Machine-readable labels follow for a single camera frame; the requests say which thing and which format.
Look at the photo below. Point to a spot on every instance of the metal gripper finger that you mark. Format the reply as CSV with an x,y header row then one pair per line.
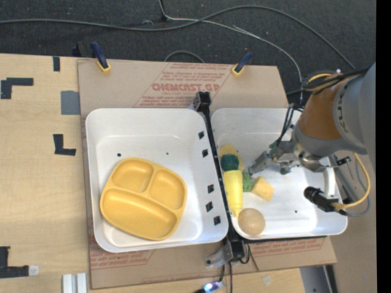
x,y
286,168
261,163

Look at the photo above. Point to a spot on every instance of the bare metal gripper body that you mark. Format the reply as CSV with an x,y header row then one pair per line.
x,y
288,153

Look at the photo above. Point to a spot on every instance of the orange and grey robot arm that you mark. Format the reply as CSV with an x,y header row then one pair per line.
x,y
323,117

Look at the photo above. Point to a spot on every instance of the pale yellow cheese wedge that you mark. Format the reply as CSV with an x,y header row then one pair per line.
x,y
262,189

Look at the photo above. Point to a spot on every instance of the yellow squeeze bottle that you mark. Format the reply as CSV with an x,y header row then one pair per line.
x,y
233,191

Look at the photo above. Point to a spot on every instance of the thin black rod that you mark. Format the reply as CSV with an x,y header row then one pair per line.
x,y
217,163

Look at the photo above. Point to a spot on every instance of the white plastic tray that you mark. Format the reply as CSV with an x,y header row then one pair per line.
x,y
146,133
287,212

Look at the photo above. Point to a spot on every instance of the beige round bread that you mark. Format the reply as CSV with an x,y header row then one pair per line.
x,y
251,221

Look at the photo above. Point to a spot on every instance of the yellow divided plate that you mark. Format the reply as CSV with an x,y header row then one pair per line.
x,y
137,206

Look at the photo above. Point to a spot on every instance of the brown cardboard board red print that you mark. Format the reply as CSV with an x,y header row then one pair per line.
x,y
128,84

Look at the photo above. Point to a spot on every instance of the black cylinder on white bracket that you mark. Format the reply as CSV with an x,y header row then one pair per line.
x,y
317,197

